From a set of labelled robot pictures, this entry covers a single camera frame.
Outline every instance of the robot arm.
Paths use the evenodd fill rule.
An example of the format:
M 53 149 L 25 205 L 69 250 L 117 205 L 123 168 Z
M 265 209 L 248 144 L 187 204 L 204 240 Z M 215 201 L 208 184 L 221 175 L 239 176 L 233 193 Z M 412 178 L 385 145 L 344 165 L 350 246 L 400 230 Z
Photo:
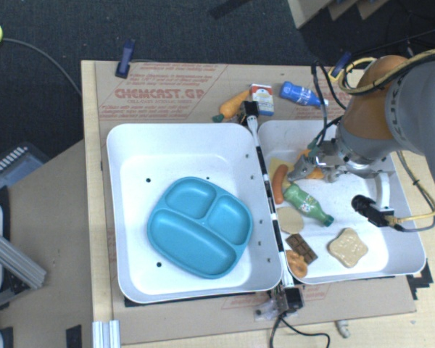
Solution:
M 346 172 L 373 178 L 386 155 L 410 150 L 426 157 L 435 181 L 435 50 L 377 59 L 349 92 L 336 138 L 301 156 L 288 179 L 305 178 L 315 167 L 328 181 Z

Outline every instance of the cable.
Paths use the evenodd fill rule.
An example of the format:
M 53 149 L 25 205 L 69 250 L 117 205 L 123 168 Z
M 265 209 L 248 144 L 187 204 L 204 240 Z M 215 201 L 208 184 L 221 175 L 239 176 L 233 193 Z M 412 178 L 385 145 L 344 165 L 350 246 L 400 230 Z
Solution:
M 327 129 L 329 129 L 332 125 L 338 125 L 341 118 L 343 116 L 338 116 L 336 119 L 333 119 L 331 122 L 329 122 L 320 132 L 319 134 L 314 137 L 314 139 L 311 141 L 311 143 L 308 146 L 308 149 L 313 149 L 316 144 L 318 144 L 318 140 L 322 135 L 326 134 Z
M 345 91 L 346 93 L 351 95 L 369 94 L 376 90 L 383 89 L 386 84 L 392 82 L 399 76 L 404 75 L 415 66 L 421 65 L 423 63 L 431 62 L 434 60 L 435 60 L 435 49 L 425 51 L 423 53 L 416 55 L 413 58 L 404 61 L 400 65 L 396 66 L 393 70 L 389 71 L 384 76 L 379 78 L 378 80 L 373 81 L 371 84 L 362 86 L 361 88 L 353 88 L 353 89 L 347 88 L 345 86 L 344 78 L 346 75 L 346 71 L 344 71 L 340 75 L 339 87 L 342 91 Z
M 320 86 L 319 86 L 318 73 L 316 71 L 317 64 L 318 64 L 318 62 L 314 62 L 311 65 L 311 74 L 312 74 L 312 79 L 314 81 L 314 87 L 316 88 L 316 93 L 318 93 L 318 98 L 320 100 L 320 110 L 322 111 L 323 122 L 324 122 L 322 134 L 321 134 L 320 140 L 318 142 L 318 146 L 320 146 L 324 142 L 324 138 L 326 137 L 327 110 L 326 110 L 326 101 L 324 100 L 324 95 L 322 94 L 322 91 L 321 91 Z
M 347 109 L 346 106 L 344 106 L 343 103 L 340 102 L 340 99 L 336 96 L 335 91 L 334 91 L 334 87 L 332 86 L 332 82 L 331 82 L 330 76 L 328 75 L 326 68 L 321 63 L 319 63 L 319 67 L 322 70 L 324 76 L 326 77 L 327 85 L 331 91 L 333 99 L 342 109 Z
M 413 36 L 406 36 L 405 38 L 401 38 L 401 39 L 393 41 L 391 43 L 385 43 L 384 45 L 375 46 L 373 48 L 368 48 L 368 49 L 364 49 L 361 51 L 357 51 L 356 53 L 353 53 L 352 56 L 353 57 L 361 57 L 362 55 L 367 54 L 367 53 L 371 53 L 372 51 L 378 51 L 380 49 L 385 49 L 385 48 L 388 48 L 388 47 L 396 45 L 396 44 L 400 44 L 400 43 L 405 42 L 405 41 L 413 40 L 415 38 L 420 38 L 421 36 L 425 36 L 425 35 L 428 35 L 430 33 L 435 33 L 435 28 L 433 28 L 432 30 L 428 30 L 426 32 L 417 33 Z
M 343 82 L 344 87 L 346 87 L 348 89 L 352 89 L 353 87 L 350 86 L 350 84 L 348 83 L 348 77 L 347 77 L 348 74 L 351 73 L 359 65 L 362 65 L 364 63 L 367 63 L 369 65 L 370 63 L 372 63 L 372 62 L 374 62 L 376 60 L 377 60 L 377 58 L 375 58 L 375 57 L 365 57 L 365 58 L 356 59 L 355 61 L 350 62 L 340 72 L 339 77 L 340 77 L 341 81 L 339 81 L 339 83 Z
M 410 217 L 394 217 L 394 216 L 387 216 L 386 219 L 389 221 L 390 226 L 397 229 L 401 232 L 421 232 L 421 231 L 427 231 L 429 229 L 432 229 L 435 227 L 435 200 L 431 197 L 431 195 L 427 192 L 427 190 L 422 187 L 422 185 L 419 183 L 419 180 L 414 176 L 414 173 L 410 169 L 409 165 L 406 162 L 405 156 L 402 153 L 402 151 L 397 152 L 399 161 L 401 162 L 403 168 L 405 169 L 405 172 L 409 175 L 411 180 L 413 181 L 413 185 L 416 186 L 416 188 L 419 190 L 419 192 L 422 194 L 423 198 L 426 200 L 427 204 L 431 208 L 431 212 L 428 214 L 422 214 L 422 215 L 412 215 Z M 400 223 L 408 222 L 411 220 L 420 220 L 433 217 L 432 224 L 422 227 L 422 228 L 404 228 Z
M 327 338 L 327 345 L 326 348 L 329 348 L 331 345 L 331 337 L 327 334 L 327 333 L 304 333 L 300 330 L 295 329 L 292 325 L 290 325 L 289 323 L 287 323 L 283 317 L 284 317 L 285 313 L 280 314 L 277 317 L 277 320 L 275 320 L 274 326 L 272 331 L 270 332 L 270 338 L 269 338 L 269 347 L 270 348 L 274 348 L 274 337 L 276 336 L 276 331 L 278 326 L 281 324 L 281 322 L 283 322 L 288 328 L 290 328 L 292 331 L 294 331 L 295 333 L 299 334 L 299 335 L 303 335 L 303 336 L 325 336 Z
M 62 72 L 62 74 L 70 82 L 70 84 L 76 90 L 76 92 L 79 94 L 79 96 L 82 96 L 82 92 L 80 91 L 78 86 L 75 84 L 74 80 L 70 77 L 70 75 L 65 71 L 65 69 L 55 59 L 51 58 L 46 52 L 40 50 L 39 48 L 37 48 L 36 46 L 34 46 L 32 44 L 26 43 L 26 42 L 21 41 L 21 40 L 16 40 L 14 38 L 3 38 L 2 41 L 6 41 L 6 42 L 9 42 L 9 43 L 14 43 L 14 44 L 19 44 L 19 45 L 23 45 L 23 46 L 26 46 L 26 47 L 28 47 L 28 48 L 30 48 L 32 50 L 35 50 L 38 53 L 42 54 L 51 63 L 53 63 L 58 68 L 58 70 L 60 70 Z

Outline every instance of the toy bread slice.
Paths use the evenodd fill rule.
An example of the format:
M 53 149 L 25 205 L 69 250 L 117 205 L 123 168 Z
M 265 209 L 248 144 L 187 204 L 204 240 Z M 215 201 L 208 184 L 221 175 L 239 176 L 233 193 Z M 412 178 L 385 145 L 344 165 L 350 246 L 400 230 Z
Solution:
M 366 255 L 368 247 L 361 241 L 355 230 L 345 228 L 340 236 L 328 245 L 328 252 L 345 267 L 354 267 Z

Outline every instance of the blue bottle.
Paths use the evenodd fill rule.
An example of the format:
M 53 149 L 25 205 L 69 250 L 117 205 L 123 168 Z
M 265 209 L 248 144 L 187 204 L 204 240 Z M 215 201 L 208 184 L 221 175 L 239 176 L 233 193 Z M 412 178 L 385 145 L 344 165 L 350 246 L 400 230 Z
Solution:
M 294 85 L 289 81 L 283 83 L 279 96 L 302 106 L 320 107 L 319 98 L 310 89 Z

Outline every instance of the toy bottle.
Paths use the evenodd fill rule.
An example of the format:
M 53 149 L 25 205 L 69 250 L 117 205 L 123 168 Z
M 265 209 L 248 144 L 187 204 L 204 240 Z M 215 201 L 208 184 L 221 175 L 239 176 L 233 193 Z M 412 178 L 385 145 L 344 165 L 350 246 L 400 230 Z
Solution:
M 294 85 L 289 81 L 283 83 L 279 96 L 302 106 L 320 107 L 319 98 L 310 89 Z
M 303 191 L 297 184 L 292 183 L 283 193 L 287 202 L 294 205 L 303 215 L 319 220 L 326 227 L 334 221 L 334 217 L 326 214 L 319 204 L 319 201 L 307 192 Z

